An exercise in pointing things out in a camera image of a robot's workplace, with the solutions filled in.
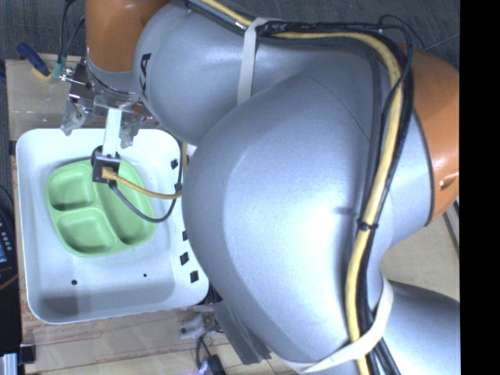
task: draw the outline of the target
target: teal connector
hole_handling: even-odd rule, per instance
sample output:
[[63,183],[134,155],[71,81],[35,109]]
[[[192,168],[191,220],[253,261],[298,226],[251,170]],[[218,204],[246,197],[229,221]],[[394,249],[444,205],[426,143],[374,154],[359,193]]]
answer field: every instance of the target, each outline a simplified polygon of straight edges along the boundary
[[54,79],[59,79],[61,72],[66,68],[66,57],[63,57],[61,62],[56,62],[54,64],[54,69],[52,70],[52,77]]

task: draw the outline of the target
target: white tray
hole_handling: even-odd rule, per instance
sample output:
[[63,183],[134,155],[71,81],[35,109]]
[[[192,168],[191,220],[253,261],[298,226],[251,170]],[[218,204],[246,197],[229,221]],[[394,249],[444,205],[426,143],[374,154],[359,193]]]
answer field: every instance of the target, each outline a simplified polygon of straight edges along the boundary
[[[62,245],[45,199],[48,175],[89,158],[103,140],[103,129],[74,130],[69,137],[59,129],[36,129],[17,142],[27,300],[33,314],[47,323],[181,309],[198,304],[208,291],[209,281],[185,240],[180,199],[170,218],[136,248],[88,258]],[[140,130],[134,145],[118,153],[136,166],[147,189],[173,192],[178,167],[173,170],[170,163],[179,160],[179,149],[168,133]],[[152,203],[157,216],[170,206],[167,200],[153,198]],[[180,257],[186,253],[183,265]]]

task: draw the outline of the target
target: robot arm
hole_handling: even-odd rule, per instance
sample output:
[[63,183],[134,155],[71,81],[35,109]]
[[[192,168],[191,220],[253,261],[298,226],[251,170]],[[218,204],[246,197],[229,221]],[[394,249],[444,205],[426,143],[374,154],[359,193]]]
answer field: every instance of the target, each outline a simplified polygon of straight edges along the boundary
[[[192,11],[187,0],[134,1],[129,15],[129,0],[109,0],[112,10],[87,0],[94,90],[102,106],[140,101],[198,147],[183,216],[223,297],[217,310],[230,341],[245,334],[248,345],[304,364],[298,372],[316,371],[370,328],[385,250],[458,195],[459,75],[423,52],[412,53],[409,70],[412,50],[369,29],[273,21],[258,30],[252,96],[239,102],[252,20],[210,0],[189,0]],[[459,305],[389,287],[394,302],[374,361],[361,355],[317,373],[459,372]]]

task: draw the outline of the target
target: green tray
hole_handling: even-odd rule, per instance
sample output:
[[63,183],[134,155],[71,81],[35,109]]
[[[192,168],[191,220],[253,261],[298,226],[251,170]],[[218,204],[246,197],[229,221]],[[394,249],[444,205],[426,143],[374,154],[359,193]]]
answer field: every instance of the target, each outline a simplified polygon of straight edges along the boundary
[[[139,172],[121,160],[119,174],[144,188]],[[146,216],[154,216],[151,199],[121,186],[125,197]],[[98,257],[145,243],[155,223],[143,220],[123,204],[107,184],[92,181],[91,160],[54,170],[45,184],[48,211],[59,239],[70,252]]]

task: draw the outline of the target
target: gray floor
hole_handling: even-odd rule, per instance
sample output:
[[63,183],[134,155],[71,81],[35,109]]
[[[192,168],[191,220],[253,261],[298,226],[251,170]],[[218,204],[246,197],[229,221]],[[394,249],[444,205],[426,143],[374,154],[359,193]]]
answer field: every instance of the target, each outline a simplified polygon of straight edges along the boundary
[[[399,16],[418,33],[424,50],[459,69],[460,0],[231,0],[260,16],[286,20],[376,22],[381,15]],[[0,58],[16,59],[16,46],[25,41],[39,52],[55,53],[64,0],[0,0]],[[69,12],[66,40],[84,3]],[[84,53],[84,35],[72,54]],[[0,185],[11,189],[6,88],[0,84]],[[9,201],[0,192],[2,207]]]

